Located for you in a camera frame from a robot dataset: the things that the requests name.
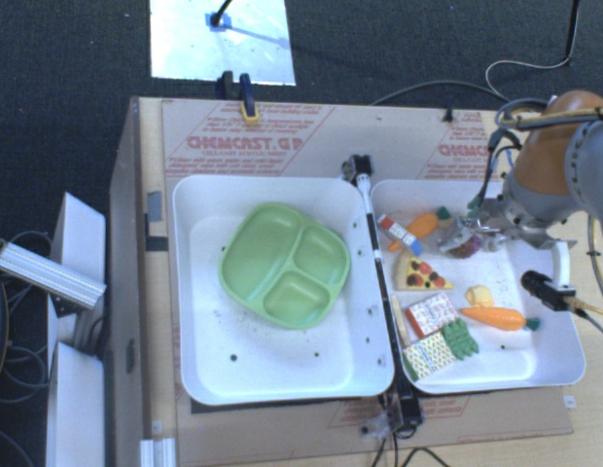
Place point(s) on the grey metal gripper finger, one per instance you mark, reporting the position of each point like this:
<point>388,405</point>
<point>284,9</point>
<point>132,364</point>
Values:
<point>491,243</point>
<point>448,239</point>

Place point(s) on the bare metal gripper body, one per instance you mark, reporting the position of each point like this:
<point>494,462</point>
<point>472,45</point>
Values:
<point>496,224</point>

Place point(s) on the dark red grapes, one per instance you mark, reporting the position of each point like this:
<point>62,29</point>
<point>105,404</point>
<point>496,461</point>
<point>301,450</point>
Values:
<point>466,249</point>

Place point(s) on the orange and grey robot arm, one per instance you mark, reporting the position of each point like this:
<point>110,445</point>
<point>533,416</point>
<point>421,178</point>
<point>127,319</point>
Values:
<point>549,158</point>

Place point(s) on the small orange carrot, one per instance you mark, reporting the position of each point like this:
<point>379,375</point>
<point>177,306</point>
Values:
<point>422,226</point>

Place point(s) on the red white blue carton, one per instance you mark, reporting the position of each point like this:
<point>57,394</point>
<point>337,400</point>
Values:
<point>401,234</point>

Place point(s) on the pizza slice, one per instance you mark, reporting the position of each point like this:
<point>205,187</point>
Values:
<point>415,275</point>

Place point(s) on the pale yellow lump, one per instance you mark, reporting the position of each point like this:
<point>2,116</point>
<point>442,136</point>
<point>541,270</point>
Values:
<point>479,296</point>

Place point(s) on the thin black and white rod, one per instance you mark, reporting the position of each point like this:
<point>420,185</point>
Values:
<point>379,261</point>

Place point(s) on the large orange carrot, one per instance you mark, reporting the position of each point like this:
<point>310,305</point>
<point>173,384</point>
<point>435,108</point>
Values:
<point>496,317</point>

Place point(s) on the red and white carton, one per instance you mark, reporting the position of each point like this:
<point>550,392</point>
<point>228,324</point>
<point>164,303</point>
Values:
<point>430,314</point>

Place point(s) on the beige bread slice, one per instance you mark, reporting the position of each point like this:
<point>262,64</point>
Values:
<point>400,319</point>

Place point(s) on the green pea pods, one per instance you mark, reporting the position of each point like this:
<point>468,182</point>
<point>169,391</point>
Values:
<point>459,339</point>

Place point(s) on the yellow patterned carton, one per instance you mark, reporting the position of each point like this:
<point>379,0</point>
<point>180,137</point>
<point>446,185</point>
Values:
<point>428,355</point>

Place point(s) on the white plastic tray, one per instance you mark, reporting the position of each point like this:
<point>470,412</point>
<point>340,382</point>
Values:
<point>515,363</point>
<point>209,348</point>

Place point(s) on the brown cardboard board, red print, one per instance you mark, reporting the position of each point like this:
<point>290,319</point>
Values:
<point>379,134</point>

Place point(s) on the green divided plate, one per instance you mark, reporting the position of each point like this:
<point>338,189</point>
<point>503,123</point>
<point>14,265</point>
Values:
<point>282,265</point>

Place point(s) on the black cylinder on white bracket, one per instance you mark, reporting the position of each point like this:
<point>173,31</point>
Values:
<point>544,287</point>

